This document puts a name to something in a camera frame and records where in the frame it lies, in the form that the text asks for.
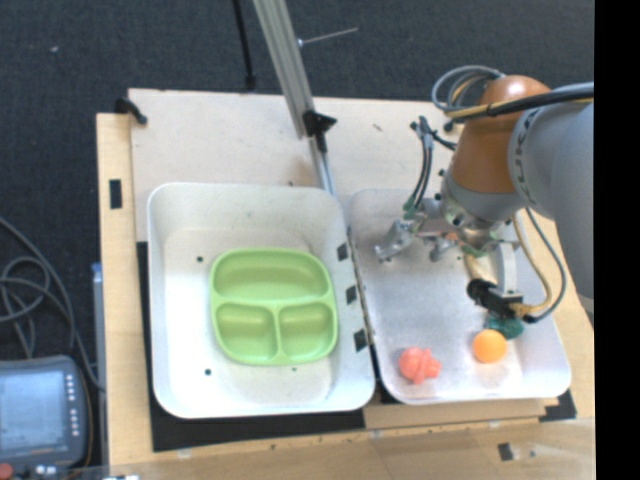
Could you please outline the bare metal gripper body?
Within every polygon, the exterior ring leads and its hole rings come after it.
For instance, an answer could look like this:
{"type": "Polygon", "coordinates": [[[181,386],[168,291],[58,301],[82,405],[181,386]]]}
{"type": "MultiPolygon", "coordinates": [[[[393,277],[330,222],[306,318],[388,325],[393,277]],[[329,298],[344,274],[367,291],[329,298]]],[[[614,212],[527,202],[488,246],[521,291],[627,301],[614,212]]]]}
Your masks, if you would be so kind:
{"type": "Polygon", "coordinates": [[[497,237],[499,222],[465,210],[455,199],[424,198],[414,213],[411,231],[419,237],[441,237],[470,247],[484,247],[497,237]]]}

